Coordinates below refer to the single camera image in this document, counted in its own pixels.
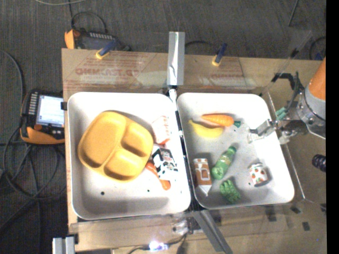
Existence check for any yellow divided plate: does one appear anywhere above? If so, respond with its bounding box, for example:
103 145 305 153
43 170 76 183
77 110 155 183

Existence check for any white plastic tray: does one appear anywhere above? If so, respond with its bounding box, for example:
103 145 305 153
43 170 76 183
66 91 192 221
176 92 296 210

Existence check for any orange sausage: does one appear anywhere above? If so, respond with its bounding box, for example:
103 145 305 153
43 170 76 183
145 160 172 191

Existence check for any black cylinder on white bracket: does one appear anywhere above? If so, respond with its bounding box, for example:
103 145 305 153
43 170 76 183
311 154 327 173

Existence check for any green plastic bottle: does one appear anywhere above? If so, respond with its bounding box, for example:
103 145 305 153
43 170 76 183
210 146 237 180

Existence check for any brown cardboard board red print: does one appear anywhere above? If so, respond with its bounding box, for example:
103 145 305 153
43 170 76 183
61 48 327 251

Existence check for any yellow banana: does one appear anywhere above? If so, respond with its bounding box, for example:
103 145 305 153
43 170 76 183
188 119 225 139

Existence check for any brown and white carton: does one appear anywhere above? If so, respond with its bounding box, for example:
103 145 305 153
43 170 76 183
192 157 213 197

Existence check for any black and white carton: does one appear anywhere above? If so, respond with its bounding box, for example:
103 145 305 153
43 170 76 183
151 147 179 183

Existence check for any white and orange packet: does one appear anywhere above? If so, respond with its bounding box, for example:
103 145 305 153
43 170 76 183
151 115 172 146

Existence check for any orange carrot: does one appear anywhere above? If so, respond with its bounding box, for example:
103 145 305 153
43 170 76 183
201 113 242 129

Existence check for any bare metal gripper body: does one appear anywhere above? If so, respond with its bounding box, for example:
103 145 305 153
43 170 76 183
275 99 327 144

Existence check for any green broccoli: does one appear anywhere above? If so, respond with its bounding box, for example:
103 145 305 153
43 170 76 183
219 179 242 205

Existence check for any white can strawberry print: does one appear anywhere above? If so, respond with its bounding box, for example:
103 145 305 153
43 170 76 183
248 162 270 187

